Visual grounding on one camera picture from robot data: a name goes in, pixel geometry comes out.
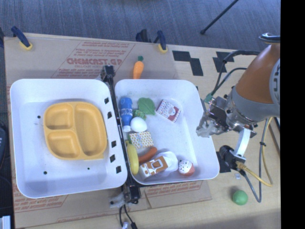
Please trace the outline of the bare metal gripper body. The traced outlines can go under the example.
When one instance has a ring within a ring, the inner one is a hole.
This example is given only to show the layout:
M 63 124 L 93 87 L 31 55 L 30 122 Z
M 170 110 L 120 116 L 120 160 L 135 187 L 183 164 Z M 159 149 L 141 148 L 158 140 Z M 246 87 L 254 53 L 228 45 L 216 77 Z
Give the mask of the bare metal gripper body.
M 218 127 L 217 134 L 235 131 L 237 133 L 248 129 L 251 134 L 255 134 L 254 128 L 257 122 L 247 118 L 236 107 L 231 96 L 227 98 L 216 97 L 209 101 L 209 108 L 205 113 L 210 125 Z

